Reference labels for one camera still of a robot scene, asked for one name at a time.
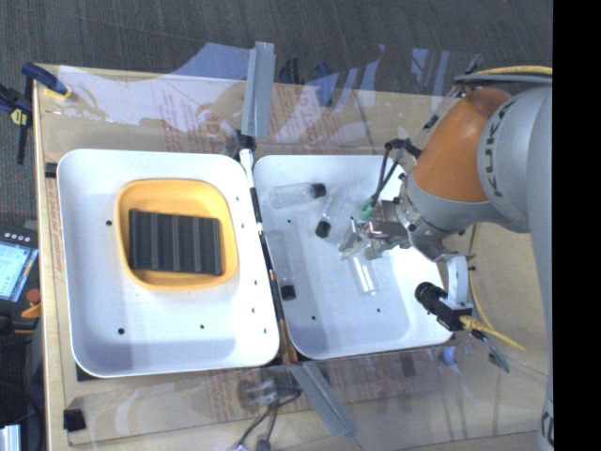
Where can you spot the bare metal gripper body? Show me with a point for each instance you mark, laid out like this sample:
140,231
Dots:
399,233

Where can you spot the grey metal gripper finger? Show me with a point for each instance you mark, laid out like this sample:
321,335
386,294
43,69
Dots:
375,250
349,240

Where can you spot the clear plastic bottle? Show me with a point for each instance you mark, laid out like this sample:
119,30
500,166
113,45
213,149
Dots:
328,216
283,261
293,194
366,275

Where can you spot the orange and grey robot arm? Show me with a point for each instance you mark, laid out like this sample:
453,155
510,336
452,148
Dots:
512,158

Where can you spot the clear plastic bottle, black cap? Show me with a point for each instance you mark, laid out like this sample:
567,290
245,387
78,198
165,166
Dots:
328,216
293,194
283,261

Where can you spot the white plastic tray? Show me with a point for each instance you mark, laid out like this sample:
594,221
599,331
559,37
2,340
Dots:
328,317
94,252

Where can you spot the black ribbed rectangular block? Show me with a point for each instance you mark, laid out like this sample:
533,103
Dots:
174,242

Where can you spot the orange square bowl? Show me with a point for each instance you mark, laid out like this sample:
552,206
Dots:
176,194

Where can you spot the brown cardboard board, red print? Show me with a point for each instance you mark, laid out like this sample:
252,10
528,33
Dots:
141,115

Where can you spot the black cylinder on white bracket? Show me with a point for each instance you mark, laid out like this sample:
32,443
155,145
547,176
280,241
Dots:
441,303

